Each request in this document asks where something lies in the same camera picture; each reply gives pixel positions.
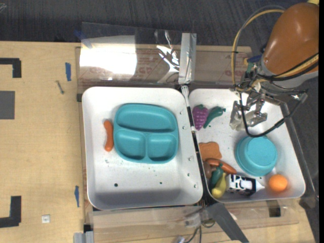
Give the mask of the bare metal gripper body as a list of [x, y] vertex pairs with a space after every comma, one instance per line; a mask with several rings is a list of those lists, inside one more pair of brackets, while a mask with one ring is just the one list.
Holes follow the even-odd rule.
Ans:
[[265, 102], [281, 105], [289, 102], [304, 102], [307, 99], [307, 90], [287, 89], [274, 84], [247, 85], [244, 92], [248, 94], [244, 108], [253, 105], [262, 105]]

